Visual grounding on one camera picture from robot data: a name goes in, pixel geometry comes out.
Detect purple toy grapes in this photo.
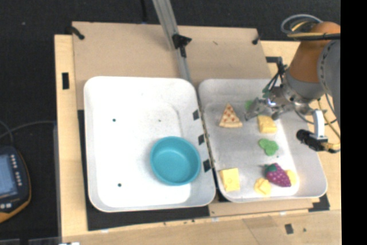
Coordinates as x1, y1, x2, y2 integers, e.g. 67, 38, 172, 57
263, 162, 292, 188

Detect green toy leaf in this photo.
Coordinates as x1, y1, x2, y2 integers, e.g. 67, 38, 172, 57
258, 138, 280, 157

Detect black cylinder on white bracket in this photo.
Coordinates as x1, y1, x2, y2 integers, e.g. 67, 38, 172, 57
296, 110, 329, 152

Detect brown cardboard board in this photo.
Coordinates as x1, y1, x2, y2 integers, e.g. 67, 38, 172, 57
71, 21, 322, 218

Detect yellow cheese block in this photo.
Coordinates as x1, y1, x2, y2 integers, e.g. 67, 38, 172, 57
256, 114, 278, 134
253, 177, 272, 197
285, 169, 298, 186
218, 168, 241, 193

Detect teal bowl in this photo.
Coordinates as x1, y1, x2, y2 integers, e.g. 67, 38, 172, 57
149, 135, 202, 186

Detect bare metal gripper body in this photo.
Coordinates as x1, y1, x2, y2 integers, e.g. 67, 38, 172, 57
257, 85, 314, 118

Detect toy pizza slice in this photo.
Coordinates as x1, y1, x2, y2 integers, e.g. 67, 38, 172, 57
218, 103, 244, 129

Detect white plastic tray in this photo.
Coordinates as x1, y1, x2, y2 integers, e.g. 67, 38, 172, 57
83, 75, 217, 213
197, 77, 329, 204

